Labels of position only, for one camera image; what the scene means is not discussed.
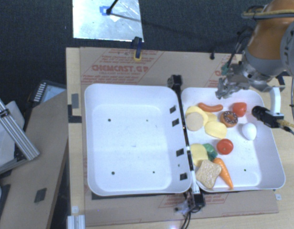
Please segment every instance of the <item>white tray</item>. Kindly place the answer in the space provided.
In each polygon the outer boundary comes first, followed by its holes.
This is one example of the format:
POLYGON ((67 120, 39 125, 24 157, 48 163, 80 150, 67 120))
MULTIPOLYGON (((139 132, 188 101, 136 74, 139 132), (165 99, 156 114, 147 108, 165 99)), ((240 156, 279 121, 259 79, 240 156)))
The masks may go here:
MULTIPOLYGON (((200 188, 207 192, 243 191, 260 189, 277 189, 284 185, 285 175, 276 148, 272 130, 261 121, 257 121, 251 114, 254 106, 264 106, 261 96, 252 90, 241 90, 231 98, 218 100, 214 88, 186 88, 182 92, 184 112, 187 108, 200 102, 207 105, 222 104, 224 109, 217 114, 218 118, 223 111, 232 110, 233 103, 247 103, 247 112, 244 117, 238 118, 235 127, 228 128, 226 138, 230 139, 234 148, 228 155, 218 155, 226 164, 233 181, 234 189, 228 186, 219 177, 212 189, 206 188, 198 182, 200 188), (250 122, 257 127, 257 137, 248 141, 242 134, 243 124, 250 122)), ((216 147, 219 139, 205 133, 204 127, 197 132, 187 131, 189 143, 210 143, 216 147)))
POLYGON ((172 89, 93 84, 85 91, 85 113, 92 192, 112 196, 189 189, 182 119, 172 89))

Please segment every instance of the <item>copper-colored cylinder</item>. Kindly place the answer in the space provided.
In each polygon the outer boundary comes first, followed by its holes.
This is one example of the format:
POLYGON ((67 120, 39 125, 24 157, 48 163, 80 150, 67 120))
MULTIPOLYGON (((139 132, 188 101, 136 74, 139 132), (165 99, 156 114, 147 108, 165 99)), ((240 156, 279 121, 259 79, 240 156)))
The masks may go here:
MULTIPOLYGON (((294 0, 273 0, 263 12, 276 10, 294 10, 294 0)), ((293 21, 294 17, 259 21, 247 44, 249 53, 259 59, 279 60, 281 39, 293 21)))

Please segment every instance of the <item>silver metal plate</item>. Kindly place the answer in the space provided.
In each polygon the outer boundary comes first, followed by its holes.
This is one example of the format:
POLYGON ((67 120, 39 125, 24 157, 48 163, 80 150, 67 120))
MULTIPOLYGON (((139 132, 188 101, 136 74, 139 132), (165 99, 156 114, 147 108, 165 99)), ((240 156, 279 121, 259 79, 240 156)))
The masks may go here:
POLYGON ((111 15, 106 9, 114 0, 72 0, 73 36, 130 42, 138 36, 143 39, 138 0, 119 0, 111 15))

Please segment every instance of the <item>white egg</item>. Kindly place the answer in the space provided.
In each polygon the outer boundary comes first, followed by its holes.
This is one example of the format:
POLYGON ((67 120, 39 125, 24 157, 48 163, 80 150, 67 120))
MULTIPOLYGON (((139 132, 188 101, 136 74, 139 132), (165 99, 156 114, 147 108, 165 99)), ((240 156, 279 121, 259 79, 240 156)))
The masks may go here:
POLYGON ((257 128, 253 123, 246 123, 242 126, 242 133, 247 140, 254 140, 257 135, 257 128))

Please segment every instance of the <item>black pole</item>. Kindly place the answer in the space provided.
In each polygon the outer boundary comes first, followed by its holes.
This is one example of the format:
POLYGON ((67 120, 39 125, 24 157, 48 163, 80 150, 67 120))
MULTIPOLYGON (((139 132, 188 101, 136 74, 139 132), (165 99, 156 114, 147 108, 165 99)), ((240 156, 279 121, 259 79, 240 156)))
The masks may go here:
POLYGON ((115 0, 114 2, 113 2, 113 4, 106 10, 106 14, 107 15, 110 15, 111 14, 111 11, 112 11, 112 9, 113 9, 113 7, 115 6, 115 4, 118 2, 118 0, 115 0))

